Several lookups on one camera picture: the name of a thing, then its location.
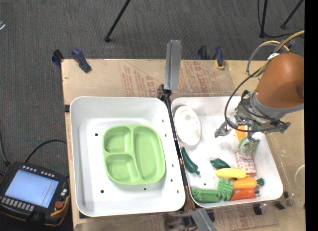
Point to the pink patterned carton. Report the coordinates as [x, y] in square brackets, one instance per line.
[246, 163]

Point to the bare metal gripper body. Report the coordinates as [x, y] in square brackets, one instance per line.
[251, 117]

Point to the orange carrot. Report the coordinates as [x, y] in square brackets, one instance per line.
[244, 183]

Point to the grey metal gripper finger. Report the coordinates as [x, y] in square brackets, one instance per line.
[252, 145]
[221, 130]

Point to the white round plate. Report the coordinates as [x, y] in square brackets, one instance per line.
[187, 125]

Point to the yellow banana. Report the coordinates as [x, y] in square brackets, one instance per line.
[231, 173]

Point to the green ruffled toy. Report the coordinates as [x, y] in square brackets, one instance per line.
[241, 145]

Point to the orange toy block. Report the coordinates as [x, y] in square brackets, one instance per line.
[240, 133]

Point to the white plastic tray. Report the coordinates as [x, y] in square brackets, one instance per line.
[89, 155]
[216, 148]

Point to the green divided plate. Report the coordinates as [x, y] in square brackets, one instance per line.
[146, 150]

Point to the brown cardboard board, red print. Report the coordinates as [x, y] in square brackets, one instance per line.
[104, 81]

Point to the red-orange toy pepper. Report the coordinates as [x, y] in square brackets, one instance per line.
[244, 195]

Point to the dark green toy pepper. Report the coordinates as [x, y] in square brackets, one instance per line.
[219, 163]
[189, 164]

